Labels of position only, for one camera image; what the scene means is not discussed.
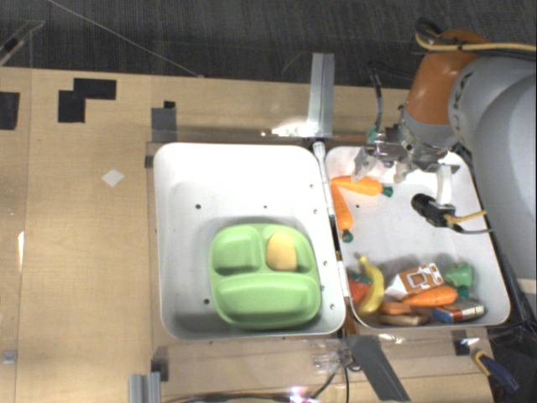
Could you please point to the red strawberry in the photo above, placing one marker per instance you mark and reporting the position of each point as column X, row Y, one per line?
column 356, row 290

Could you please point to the yellow toy potato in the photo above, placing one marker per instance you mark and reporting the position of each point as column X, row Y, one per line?
column 281, row 252

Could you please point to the orange carrot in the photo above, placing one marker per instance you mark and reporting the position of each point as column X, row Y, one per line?
column 343, row 214
column 434, row 296
column 363, row 185

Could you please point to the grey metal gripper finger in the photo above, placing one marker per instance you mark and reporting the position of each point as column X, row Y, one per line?
column 402, row 172
column 364, row 164

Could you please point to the orange biscuit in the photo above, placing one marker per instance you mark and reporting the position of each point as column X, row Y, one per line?
column 394, row 307

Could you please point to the black cylinder on white bracket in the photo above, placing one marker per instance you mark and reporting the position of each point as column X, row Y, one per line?
column 430, row 210

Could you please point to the brown bread slice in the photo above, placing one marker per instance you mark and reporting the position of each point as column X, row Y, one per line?
column 403, row 320

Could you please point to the yellow banana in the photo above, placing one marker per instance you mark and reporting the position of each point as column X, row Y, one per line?
column 375, row 292

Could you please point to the white and orange carton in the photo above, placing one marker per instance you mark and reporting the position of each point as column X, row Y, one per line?
column 413, row 279

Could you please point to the green divided plate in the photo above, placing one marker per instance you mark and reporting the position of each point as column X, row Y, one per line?
column 260, row 296

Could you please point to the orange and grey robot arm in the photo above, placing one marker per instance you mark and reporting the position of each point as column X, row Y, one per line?
column 495, row 111

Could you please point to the green toy pepper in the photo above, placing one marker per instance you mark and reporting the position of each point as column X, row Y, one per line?
column 459, row 273

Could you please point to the white plastic tray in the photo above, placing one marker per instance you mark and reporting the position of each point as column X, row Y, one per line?
column 403, row 233
column 235, row 183

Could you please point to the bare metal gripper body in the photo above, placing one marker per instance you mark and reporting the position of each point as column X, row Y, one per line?
column 405, row 149

